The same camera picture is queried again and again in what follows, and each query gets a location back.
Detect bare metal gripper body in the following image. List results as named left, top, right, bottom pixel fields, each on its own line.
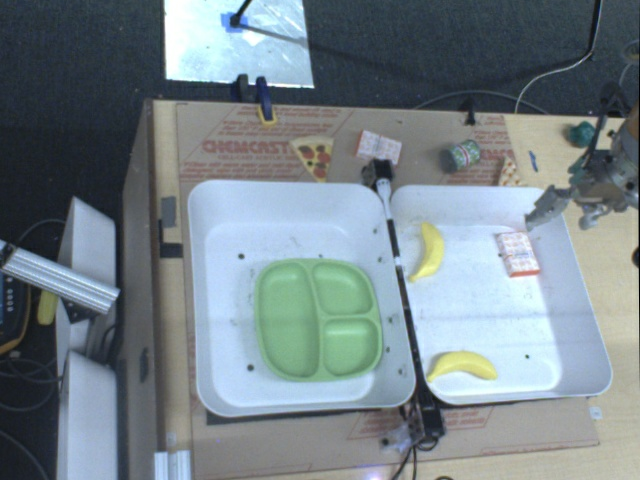
left=568, top=160, right=637, bottom=215

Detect orange and white carton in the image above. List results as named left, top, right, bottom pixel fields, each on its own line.
left=354, top=129, right=404, bottom=167
left=494, top=231, right=542, bottom=279

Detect green and white can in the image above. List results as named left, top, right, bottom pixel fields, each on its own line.
left=439, top=139, right=483, bottom=174

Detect yellow banana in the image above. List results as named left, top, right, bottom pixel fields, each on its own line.
left=425, top=350, right=499, bottom=384
left=408, top=221, right=446, bottom=284

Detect white plastic tray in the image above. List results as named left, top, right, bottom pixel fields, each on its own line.
left=187, top=178, right=418, bottom=418
left=389, top=183, right=614, bottom=406

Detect thin black and white rod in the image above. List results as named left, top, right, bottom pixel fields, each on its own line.
left=376, top=177, right=437, bottom=419

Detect toy pizza slice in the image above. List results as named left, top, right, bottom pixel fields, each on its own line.
left=289, top=136, right=336, bottom=184

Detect green divided plate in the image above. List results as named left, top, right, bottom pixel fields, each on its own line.
left=253, top=257, right=386, bottom=384

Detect brown cardboard board red print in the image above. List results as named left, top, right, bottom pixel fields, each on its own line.
left=174, top=101, right=601, bottom=463

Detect black block with thin wires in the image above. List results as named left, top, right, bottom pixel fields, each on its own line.
left=408, top=401, right=447, bottom=442
left=361, top=158, right=397, bottom=187

